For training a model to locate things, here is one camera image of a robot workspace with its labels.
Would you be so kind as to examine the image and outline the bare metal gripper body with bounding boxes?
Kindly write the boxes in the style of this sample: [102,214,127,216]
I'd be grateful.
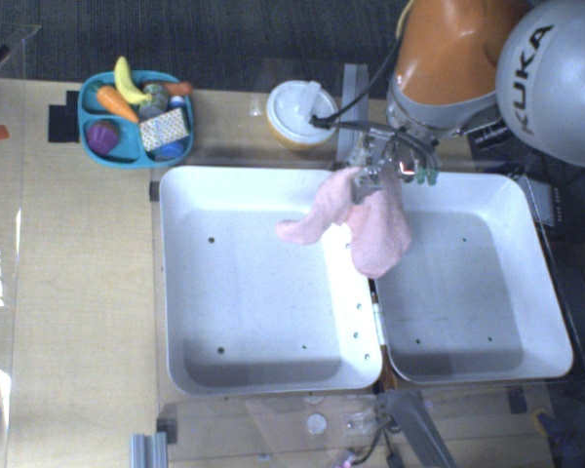
[352,132,405,195]

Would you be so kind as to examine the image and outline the pink cloth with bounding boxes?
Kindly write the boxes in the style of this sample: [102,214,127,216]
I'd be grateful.
[275,165,413,280]

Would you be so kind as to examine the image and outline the yellow cup with white lid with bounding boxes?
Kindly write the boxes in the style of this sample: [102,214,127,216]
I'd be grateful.
[265,79,340,152]

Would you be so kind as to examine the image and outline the white plastic tray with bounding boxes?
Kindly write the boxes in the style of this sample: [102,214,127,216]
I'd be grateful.
[370,171,575,385]
[158,165,384,398]

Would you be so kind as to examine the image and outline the green can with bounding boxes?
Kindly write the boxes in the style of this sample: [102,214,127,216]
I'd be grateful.
[140,81,170,112]

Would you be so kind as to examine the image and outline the blue divided plate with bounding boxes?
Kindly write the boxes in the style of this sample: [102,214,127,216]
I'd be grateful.
[76,69,196,170]

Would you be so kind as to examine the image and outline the orange carrot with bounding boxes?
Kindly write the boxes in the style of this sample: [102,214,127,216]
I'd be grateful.
[96,84,140,124]

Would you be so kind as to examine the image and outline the yellow banana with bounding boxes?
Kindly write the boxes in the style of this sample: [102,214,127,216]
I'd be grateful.
[113,56,153,106]

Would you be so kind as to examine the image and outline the purple grapes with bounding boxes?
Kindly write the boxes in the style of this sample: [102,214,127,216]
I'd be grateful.
[86,119,121,157]

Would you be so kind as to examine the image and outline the pale wood board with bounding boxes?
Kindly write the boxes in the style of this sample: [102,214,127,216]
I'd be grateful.
[0,78,560,468]

